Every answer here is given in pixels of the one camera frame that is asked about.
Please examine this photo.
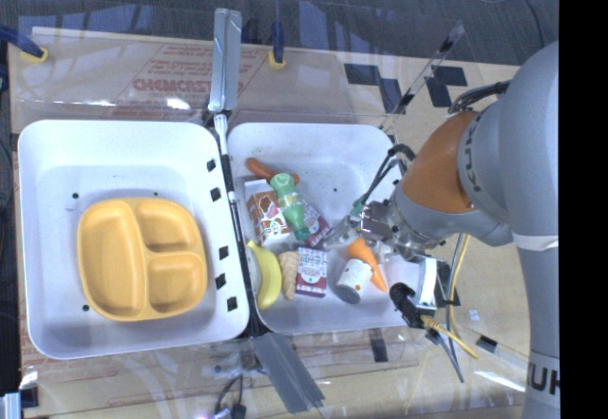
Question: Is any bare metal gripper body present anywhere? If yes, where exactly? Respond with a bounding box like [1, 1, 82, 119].
[358, 200, 444, 263]

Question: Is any orange carrot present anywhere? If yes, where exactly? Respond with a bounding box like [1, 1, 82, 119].
[347, 236, 389, 294]

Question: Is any purple and white carton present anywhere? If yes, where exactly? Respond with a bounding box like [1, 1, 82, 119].
[301, 200, 334, 249]

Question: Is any white can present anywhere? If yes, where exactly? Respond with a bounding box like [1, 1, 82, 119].
[335, 257, 374, 305]

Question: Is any red and white carton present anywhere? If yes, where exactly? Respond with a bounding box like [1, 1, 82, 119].
[294, 246, 330, 299]

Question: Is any green plastic bottle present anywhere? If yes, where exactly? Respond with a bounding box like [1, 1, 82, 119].
[268, 172, 313, 242]

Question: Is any tan toy bread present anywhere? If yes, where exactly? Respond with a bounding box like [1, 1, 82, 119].
[276, 250, 301, 302]

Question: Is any brown and white carton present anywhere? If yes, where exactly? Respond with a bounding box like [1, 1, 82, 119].
[243, 179, 292, 248]

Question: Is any white plastic tray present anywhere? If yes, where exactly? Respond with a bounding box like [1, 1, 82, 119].
[226, 122, 420, 337]
[17, 119, 252, 361]

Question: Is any brown cardboard board, red print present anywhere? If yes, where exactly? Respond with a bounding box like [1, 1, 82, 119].
[7, 26, 534, 419]

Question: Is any yellow banana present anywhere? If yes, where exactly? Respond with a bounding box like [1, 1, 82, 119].
[246, 238, 284, 312]

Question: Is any orange toy sausage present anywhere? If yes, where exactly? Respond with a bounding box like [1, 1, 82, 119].
[244, 157, 301, 186]

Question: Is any yellow divided plate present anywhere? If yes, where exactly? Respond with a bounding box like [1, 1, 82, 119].
[76, 196, 210, 323]

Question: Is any black cylinder on white bracket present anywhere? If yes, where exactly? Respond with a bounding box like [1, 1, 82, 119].
[389, 257, 453, 331]

